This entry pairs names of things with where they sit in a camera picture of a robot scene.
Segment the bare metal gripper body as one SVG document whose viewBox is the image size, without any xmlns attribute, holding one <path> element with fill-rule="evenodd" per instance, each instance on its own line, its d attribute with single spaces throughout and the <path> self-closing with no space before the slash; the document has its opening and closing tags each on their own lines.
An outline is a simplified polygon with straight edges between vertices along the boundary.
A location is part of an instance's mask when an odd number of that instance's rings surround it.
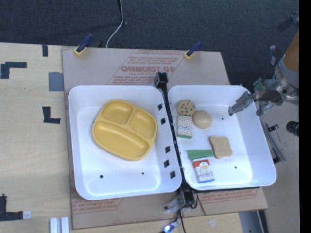
<svg viewBox="0 0 311 233">
<path fill-rule="evenodd" d="M 299 90 L 290 85 L 285 79 L 277 80 L 258 78 L 254 83 L 254 98 L 257 101 L 283 102 L 299 104 Z"/>
</svg>

